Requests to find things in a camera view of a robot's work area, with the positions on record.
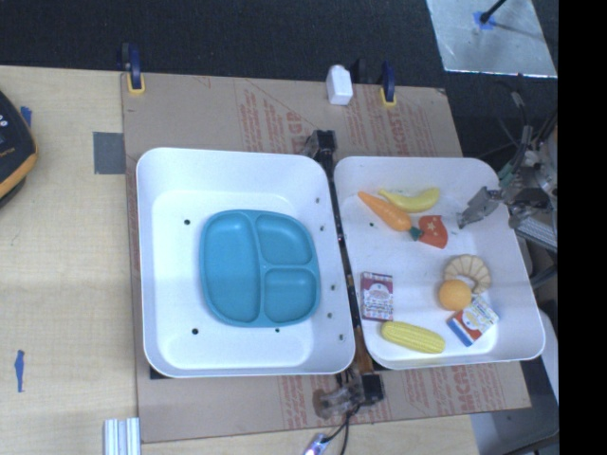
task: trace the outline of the toy carrot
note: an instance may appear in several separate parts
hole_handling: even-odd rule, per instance
[[[360,191],[359,197],[390,228],[397,231],[411,229],[411,217],[406,211],[367,192]]]

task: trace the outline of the white eraser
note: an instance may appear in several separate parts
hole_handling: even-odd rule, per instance
[[[350,71],[340,64],[332,65],[326,77],[326,91],[331,104],[347,105],[354,96]]]

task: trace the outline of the white tray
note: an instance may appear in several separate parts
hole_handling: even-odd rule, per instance
[[[481,187],[498,188],[498,177],[489,165],[473,158],[351,156],[336,166],[335,184],[357,294],[363,271],[392,275],[395,320],[434,330],[447,343],[440,355],[421,354],[386,341],[380,323],[364,319],[365,344],[377,363],[403,370],[524,360],[542,352],[543,325],[516,235],[507,223],[506,206],[483,221],[463,229],[457,226],[457,212]],[[390,229],[357,197],[358,191],[377,194],[384,188],[415,194],[429,187],[440,188],[438,203],[412,218],[415,225],[421,215],[441,214],[450,235],[444,249]],[[440,306],[436,295],[446,263],[466,253],[480,256],[490,270],[492,285],[482,295],[500,317],[470,347],[448,327],[452,313]]]
[[[171,377],[337,373],[354,333],[326,175],[300,155],[158,148],[137,165],[143,344]],[[288,214],[310,232],[321,299],[305,321],[239,327],[204,302],[198,267],[202,227],[216,212]]]

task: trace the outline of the orange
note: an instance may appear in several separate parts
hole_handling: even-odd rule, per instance
[[[438,289],[438,301],[447,310],[458,312],[472,301],[472,290],[463,280],[446,280]]]

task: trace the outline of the wooden table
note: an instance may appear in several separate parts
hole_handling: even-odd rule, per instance
[[[40,158],[0,209],[0,453],[101,454],[138,415],[123,174],[95,174],[94,132],[122,133],[120,73],[0,66],[32,110]],[[13,367],[25,353],[23,391]],[[299,454],[318,430],[144,445],[143,454]],[[340,441],[327,455],[340,452]],[[475,454],[467,415],[353,426],[346,453]]]

